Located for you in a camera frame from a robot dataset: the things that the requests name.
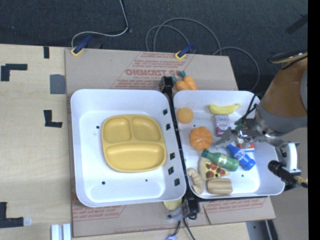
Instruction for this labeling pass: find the red white blue packet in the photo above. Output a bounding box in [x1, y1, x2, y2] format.
[237, 141, 256, 153]

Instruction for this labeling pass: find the yellow lemon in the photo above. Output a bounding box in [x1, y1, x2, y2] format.
[162, 197, 183, 211]

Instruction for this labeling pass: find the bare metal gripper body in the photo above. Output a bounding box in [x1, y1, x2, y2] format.
[236, 118, 271, 142]

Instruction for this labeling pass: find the black cylinder on white bracket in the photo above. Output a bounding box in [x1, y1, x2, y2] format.
[267, 141, 302, 185]

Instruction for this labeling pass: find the thin black rod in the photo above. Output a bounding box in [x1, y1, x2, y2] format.
[166, 90, 193, 201]

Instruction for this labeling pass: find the blue bottle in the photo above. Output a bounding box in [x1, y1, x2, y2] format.
[225, 143, 257, 172]

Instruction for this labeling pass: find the pizza slice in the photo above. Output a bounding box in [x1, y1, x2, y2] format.
[197, 156, 230, 181]

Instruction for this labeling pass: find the red and white carton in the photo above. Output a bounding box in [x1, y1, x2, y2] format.
[213, 114, 233, 137]

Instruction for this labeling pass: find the tan bread roll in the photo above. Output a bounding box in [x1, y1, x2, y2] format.
[205, 178, 234, 195]

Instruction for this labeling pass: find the yellow banana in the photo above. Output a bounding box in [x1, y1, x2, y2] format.
[208, 102, 243, 115]

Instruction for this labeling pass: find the yellow divided plate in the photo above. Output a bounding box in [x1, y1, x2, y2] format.
[100, 114, 168, 173]

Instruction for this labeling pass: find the white plastic tray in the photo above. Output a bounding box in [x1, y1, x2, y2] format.
[172, 89, 286, 200]
[70, 88, 187, 208]

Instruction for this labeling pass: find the orange carrot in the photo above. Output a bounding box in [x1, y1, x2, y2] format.
[172, 76, 191, 92]
[178, 70, 199, 91]

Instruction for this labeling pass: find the orange round biscuit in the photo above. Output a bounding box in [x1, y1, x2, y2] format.
[176, 107, 195, 124]

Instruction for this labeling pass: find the black block with thin wires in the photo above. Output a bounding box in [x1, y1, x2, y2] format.
[159, 75, 175, 94]
[186, 196, 201, 216]

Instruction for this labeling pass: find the green bottle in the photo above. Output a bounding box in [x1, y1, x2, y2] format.
[201, 149, 240, 173]

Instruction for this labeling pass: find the tan croissant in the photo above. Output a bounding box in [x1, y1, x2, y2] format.
[186, 167, 206, 196]

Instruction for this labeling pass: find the orange pumpkin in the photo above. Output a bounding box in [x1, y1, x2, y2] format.
[188, 126, 214, 151]

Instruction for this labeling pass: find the brown cardboard board red print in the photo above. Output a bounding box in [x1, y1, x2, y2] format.
[64, 48, 277, 238]

